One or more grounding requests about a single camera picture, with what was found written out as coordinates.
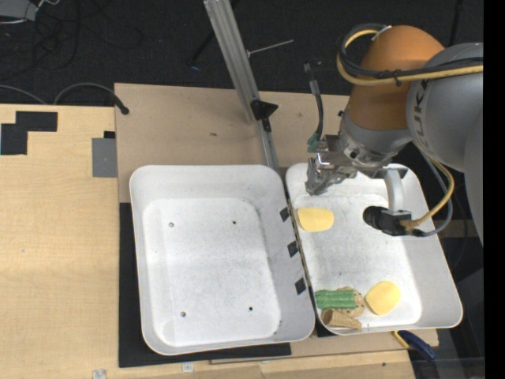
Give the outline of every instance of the green object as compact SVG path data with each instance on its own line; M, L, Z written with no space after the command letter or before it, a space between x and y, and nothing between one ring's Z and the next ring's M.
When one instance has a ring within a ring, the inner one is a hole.
M354 301L354 291L352 289L342 289L340 291L328 291L323 289L315 294L317 307L325 309L356 309Z
M315 153L317 150L317 146L319 146L319 141L317 140L316 132L314 132L314 134L309 138L307 144L309 145L309 148L307 148L307 152Z

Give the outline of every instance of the metal pole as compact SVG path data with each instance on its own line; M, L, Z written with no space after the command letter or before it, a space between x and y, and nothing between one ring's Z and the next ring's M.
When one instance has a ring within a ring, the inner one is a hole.
M231 8L234 9L235 6L240 2L241 0L233 0L231 2ZM205 50L207 45L214 39L214 31L209 32L207 37L204 39L202 44L196 49L195 53L191 58L189 58L186 63L188 66L196 67L196 60L200 57L201 53Z
M245 111L247 123L253 122L251 102L260 100L260 93L254 80L249 59L242 42L230 0L204 0L207 14L214 28L215 37L221 47L226 66L234 83L238 98ZM279 172L279 164L271 133L263 128L261 121L256 122L260 133L261 148L265 163Z

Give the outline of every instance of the black bracket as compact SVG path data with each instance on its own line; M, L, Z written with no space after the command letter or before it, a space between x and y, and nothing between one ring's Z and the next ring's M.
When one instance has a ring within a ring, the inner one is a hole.
M254 114L254 118L263 123L263 129L267 132L271 132L271 126L270 126L270 115L272 115L275 110L279 108L279 105L272 104L272 103L265 103L264 101L261 101L260 99L254 99L251 101L251 109L252 113Z

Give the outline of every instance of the cable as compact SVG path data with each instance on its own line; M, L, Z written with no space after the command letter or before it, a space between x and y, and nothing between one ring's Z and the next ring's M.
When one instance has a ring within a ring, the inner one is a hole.
M324 109L323 109L323 99L321 98L321 91L319 89L319 84L314 77L314 72L309 62L304 64L304 71L309 75L309 85L311 93L316 97L317 111L319 114L319 122L317 124L316 132L309 139L309 151L310 149L315 149L313 145L319 144L321 136L323 135L323 125L324 125Z
M59 11L62 11L63 8L73 11L73 13L68 17L54 15L51 12L52 7L44 4L39 10L37 19L33 25L35 28L35 34L39 36L35 43L29 49L12 49L7 54L0 56L0 59L3 59L13 55L19 56L30 54L32 56L32 63L22 69L17 69L10 74L4 73L0 76L0 81L12 79L13 77L20 76L21 74L36 68L56 70L67 67L77 55L81 39L80 35L83 28L89 30L96 38L100 39L107 45L118 49L127 50L140 46L144 40L144 33L140 29L130 27L127 24L121 24L103 12L110 4L111 0L89 1L91 2L93 9L91 9L88 13L82 13L81 11L84 3L82 3L81 0L61 0L61 3L58 6L61 7ZM99 15L105 17L107 21L112 21L119 26L134 30L138 34L138 37L130 45L112 43L110 40L103 38L93 28L84 23L84 20L91 19L92 17ZM58 60L58 64L55 66L52 66L53 59Z
M458 198L458 190L461 189L462 186L465 186L465 184L460 184L459 186L457 186L456 188L454 188L454 199L456 201L456 205L459 208L459 211L461 212L461 217L462 217L462 220L463 220L464 235L463 235L463 244L461 245L461 247L459 249L458 257L456 258L455 261L452 261L451 268L452 268L453 271L455 271L455 269L459 266L459 263L463 259L463 255L466 252L466 247L468 246L468 239L469 239L468 219L466 218L465 209L463 208L463 205L462 205L461 201Z
M456 7L454 8L454 19L452 20L451 38L449 39L449 46L455 44L456 32L458 31L459 14L463 10L463 0L456 0Z
M2 21L0 25L23 24L24 22L26 22L26 19L22 18L21 20Z
M9 86L9 85L4 85L4 84L0 84L0 88L4 88L4 89L7 89L7 90L14 90L15 92L20 92L22 94L25 94L26 96L32 97L33 99L35 99L36 101L38 101L39 103L41 103L43 105L47 105L47 103L43 99L40 99L39 97L34 96L30 92L22 90L21 88L12 87L12 86Z
M455 180L450 171L440 162L428 157L430 162L433 163L433 165L438 168L443 175L447 178L449 182L449 186L447 187L447 192L443 196L442 200L433 208L431 211L428 211L426 214L424 214L421 218L415 219L415 220L400 220L400 224L404 226L406 231L412 232L416 227L418 227L420 224L434 216L451 198L452 193L455 190Z
M84 83L76 83L72 84L67 88L64 88L59 94L56 96L54 99L53 104L56 105L58 104L58 101L71 89L76 88L76 87L94 87L94 88L101 88L102 90L105 90L106 92L109 92L114 100L114 104L118 106L119 110L123 115L126 115L129 113L128 107L119 99L118 96L108 87L105 87L101 84L96 84L96 83L91 83L91 82L84 82Z
M441 77L459 76L463 74L482 73L483 58L466 58L463 60L444 63L437 66L429 66L422 69L401 70L368 70L357 66L349 60L346 48L357 38L364 35L377 36L385 28L383 24L363 24L354 27L343 38L337 54L337 69L341 76L353 84L374 86L382 84L401 84L403 81L416 81L424 79L436 79Z
M421 152L421 155L425 159L426 163L428 164L430 170L432 171L433 175L435 175L436 181L439 183L440 187L442 188L443 193L447 193L447 187L445 183L443 182L442 177L440 177L439 172L433 165L432 161L423 153ZM419 229L415 229L413 231L414 235L418 237L428 237L428 236L433 236L436 235L437 233L440 233L443 229L447 227L447 225L450 223L452 220L452 214L453 214L453 206L452 206L452 200L449 198L447 201L447 214L445 217L445 220L434 230L432 231L421 231Z

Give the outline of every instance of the aluminum rod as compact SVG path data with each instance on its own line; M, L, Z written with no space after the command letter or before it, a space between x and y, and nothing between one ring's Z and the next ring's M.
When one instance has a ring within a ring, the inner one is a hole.
M204 5L238 98L245 110L245 120L250 124L255 121L251 102L260 99L260 93L254 80L230 0L204 0ZM271 133L264 130L261 121L257 121L256 124L260 133L265 163L279 172L279 164Z

